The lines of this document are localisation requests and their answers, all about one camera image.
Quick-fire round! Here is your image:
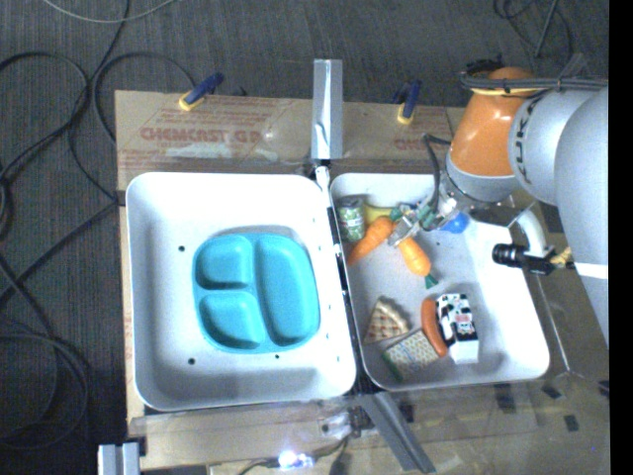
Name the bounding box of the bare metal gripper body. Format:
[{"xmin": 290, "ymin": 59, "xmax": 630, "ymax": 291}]
[{"xmin": 401, "ymin": 185, "xmax": 472, "ymax": 231}]

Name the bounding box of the blue ball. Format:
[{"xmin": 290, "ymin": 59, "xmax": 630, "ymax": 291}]
[{"xmin": 441, "ymin": 211, "xmax": 471, "ymax": 236}]

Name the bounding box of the orange carrot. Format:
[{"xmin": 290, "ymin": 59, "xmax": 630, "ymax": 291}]
[
  {"xmin": 398, "ymin": 235, "xmax": 439, "ymax": 289},
  {"xmin": 345, "ymin": 215, "xmax": 398, "ymax": 267}
]

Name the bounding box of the green can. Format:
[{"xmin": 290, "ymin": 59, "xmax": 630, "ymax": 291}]
[{"xmin": 336, "ymin": 195, "xmax": 368, "ymax": 243}]

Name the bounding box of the tan pizza slice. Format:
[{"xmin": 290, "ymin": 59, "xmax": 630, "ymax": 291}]
[{"xmin": 363, "ymin": 296, "xmax": 412, "ymax": 344}]

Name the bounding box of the orange sausage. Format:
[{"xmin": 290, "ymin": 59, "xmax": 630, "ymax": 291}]
[{"xmin": 420, "ymin": 298, "xmax": 449, "ymax": 358}]

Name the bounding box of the black and white milk carton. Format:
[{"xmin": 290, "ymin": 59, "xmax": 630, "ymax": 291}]
[{"xmin": 434, "ymin": 292, "xmax": 481, "ymax": 366}]

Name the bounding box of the green patterned packet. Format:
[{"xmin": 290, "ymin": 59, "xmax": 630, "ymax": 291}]
[{"xmin": 381, "ymin": 329, "xmax": 442, "ymax": 383}]

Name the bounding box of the white plastic tray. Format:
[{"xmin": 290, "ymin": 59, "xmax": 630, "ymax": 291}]
[
  {"xmin": 328, "ymin": 171, "xmax": 552, "ymax": 393},
  {"xmin": 125, "ymin": 170, "xmax": 358, "ymax": 413}
]

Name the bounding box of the blue divided plate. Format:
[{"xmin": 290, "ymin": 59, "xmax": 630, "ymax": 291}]
[{"xmin": 191, "ymin": 233, "xmax": 321, "ymax": 355}]

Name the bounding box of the brown cardboard board red print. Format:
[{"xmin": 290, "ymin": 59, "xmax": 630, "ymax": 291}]
[{"xmin": 114, "ymin": 89, "xmax": 609, "ymax": 470}]

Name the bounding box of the black cylinder on white bracket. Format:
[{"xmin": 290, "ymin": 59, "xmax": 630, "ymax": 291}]
[{"xmin": 469, "ymin": 204, "xmax": 576, "ymax": 277}]

